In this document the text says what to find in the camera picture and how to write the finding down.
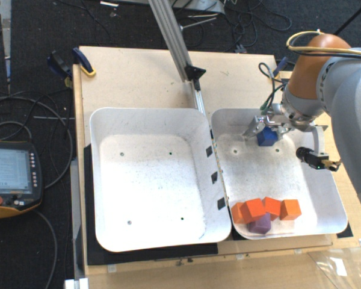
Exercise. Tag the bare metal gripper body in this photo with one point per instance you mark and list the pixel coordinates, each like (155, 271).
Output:
(278, 115)

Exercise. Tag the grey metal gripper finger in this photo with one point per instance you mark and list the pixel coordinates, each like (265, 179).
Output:
(281, 132)
(254, 127)

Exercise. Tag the blue cube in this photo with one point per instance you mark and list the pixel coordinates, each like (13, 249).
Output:
(266, 138)

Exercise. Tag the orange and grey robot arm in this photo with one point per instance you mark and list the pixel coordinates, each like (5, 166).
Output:
(340, 95)

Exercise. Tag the white plastic tray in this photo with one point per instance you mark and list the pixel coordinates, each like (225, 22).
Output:
(150, 179)
(267, 179)

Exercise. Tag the orange cube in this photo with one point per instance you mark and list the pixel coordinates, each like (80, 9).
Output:
(236, 214)
(252, 209)
(290, 209)
(273, 207)

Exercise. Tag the purple cube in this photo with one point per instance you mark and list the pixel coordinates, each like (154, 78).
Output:
(260, 225)

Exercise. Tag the pale wood board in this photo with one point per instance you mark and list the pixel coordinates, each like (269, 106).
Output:
(138, 80)

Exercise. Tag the black cylinder on white bracket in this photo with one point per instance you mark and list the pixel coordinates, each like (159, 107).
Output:
(310, 157)

